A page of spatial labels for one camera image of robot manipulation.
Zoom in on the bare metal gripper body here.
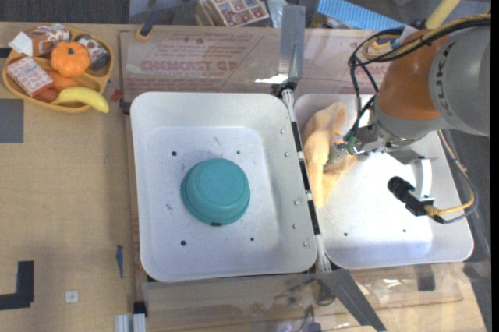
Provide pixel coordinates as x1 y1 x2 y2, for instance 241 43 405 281
343 125 415 161

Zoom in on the pale yellow cloth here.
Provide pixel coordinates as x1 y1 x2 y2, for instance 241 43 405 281
303 101 359 209

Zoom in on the white plastic tray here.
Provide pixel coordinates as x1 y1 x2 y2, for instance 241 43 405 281
129 90 319 283
293 93 475 270

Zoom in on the teal bowl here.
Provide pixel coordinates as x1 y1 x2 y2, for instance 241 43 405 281
179 157 252 228

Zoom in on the brown cardboard board red print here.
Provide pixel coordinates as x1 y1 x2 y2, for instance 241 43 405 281
118 27 465 318

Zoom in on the yellow divided plate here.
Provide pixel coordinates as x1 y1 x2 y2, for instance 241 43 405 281
2 23 115 115

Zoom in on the yellow banana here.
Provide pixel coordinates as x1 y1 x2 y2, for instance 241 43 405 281
51 86 111 115

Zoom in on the small red and white can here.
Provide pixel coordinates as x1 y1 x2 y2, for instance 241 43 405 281
74 34 111 71

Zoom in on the orange carrot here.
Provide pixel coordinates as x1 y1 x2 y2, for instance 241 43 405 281
45 70 80 91

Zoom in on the orange toy pumpkin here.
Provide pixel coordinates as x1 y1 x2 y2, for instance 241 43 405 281
50 41 92 78

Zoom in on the red sausage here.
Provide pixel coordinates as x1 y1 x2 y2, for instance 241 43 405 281
36 87 61 104

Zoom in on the white and red carton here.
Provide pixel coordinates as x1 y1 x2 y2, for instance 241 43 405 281
7 23 72 58

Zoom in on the red and white packet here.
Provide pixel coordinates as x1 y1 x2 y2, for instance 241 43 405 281
5 56 55 98

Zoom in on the black cylinder on white bracket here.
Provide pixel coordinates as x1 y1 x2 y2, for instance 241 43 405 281
387 157 440 218

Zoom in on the black block with thin wires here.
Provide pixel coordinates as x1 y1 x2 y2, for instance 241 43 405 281
274 76 300 94

